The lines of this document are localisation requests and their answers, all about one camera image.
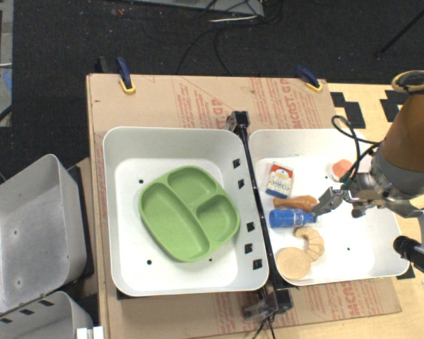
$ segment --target white plastic tray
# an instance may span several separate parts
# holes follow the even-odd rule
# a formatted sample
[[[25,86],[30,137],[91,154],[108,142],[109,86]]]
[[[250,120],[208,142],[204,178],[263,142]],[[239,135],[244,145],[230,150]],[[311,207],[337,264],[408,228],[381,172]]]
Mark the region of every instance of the white plastic tray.
[[[293,228],[270,227],[273,196],[265,193],[270,166],[276,161],[294,169],[291,197],[319,198],[328,187],[341,186],[329,177],[328,168],[341,159],[355,160],[353,140],[336,129],[260,130],[250,136],[249,149],[274,255],[287,246],[304,249],[305,240],[295,237]],[[369,167],[367,156],[360,172]],[[371,208],[361,218],[352,218],[351,209],[352,205],[344,202],[319,216],[317,223],[308,224],[324,238],[325,252],[303,279],[286,281],[313,285],[401,275],[408,269],[409,262],[393,249],[394,240],[401,235],[395,215],[388,209]]]
[[[65,292],[54,292],[0,317],[0,339],[73,339],[93,321]]]
[[[269,268],[264,238],[245,151],[235,134],[218,129],[118,127],[107,133],[103,145],[112,277],[120,291],[139,297],[250,291],[265,284]],[[240,165],[234,168],[236,160]],[[170,258],[138,210],[145,185],[185,165],[207,170],[241,217],[239,231],[228,243],[191,263]]]
[[[77,183],[54,155],[0,185],[0,315],[76,279],[85,264]]]

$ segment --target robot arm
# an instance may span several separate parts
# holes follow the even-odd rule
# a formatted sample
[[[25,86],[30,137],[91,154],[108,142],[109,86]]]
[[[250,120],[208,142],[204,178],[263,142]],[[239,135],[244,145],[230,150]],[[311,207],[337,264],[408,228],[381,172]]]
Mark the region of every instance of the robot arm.
[[[394,248],[424,272],[424,210],[410,203],[424,194],[424,71],[399,74],[391,85],[409,97],[372,156],[370,171],[349,172],[351,178],[346,178],[341,189],[328,188],[312,212],[323,215],[346,201],[353,205],[354,218],[372,207],[417,218],[422,244],[402,236],[395,240]]]

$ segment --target black floor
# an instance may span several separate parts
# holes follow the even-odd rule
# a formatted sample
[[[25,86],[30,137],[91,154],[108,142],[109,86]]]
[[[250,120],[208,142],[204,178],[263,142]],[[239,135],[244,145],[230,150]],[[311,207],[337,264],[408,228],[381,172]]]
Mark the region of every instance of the black floor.
[[[13,104],[0,128],[0,171],[14,175],[54,153],[88,156],[85,78],[99,56],[132,73],[291,77],[306,66],[332,83],[389,84],[424,69],[424,16],[382,56],[424,0],[266,0],[266,19],[103,0],[14,0]]]

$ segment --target blue bottle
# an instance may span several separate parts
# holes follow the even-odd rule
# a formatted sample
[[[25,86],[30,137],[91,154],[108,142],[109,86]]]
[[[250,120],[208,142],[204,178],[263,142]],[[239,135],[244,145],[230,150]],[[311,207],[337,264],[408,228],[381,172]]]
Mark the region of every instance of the blue bottle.
[[[269,215],[269,222],[272,228],[277,227],[297,227],[309,222],[316,222],[317,219],[312,213],[305,212],[298,208],[290,210],[272,210]]]

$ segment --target green plate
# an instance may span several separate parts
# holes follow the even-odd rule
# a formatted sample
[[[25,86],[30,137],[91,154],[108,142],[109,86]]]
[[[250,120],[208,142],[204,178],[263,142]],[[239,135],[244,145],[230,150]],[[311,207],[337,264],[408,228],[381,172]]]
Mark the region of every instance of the green plate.
[[[154,240],[178,261],[208,256],[240,226],[229,195],[196,166],[183,166],[152,181],[139,196],[139,211]]]

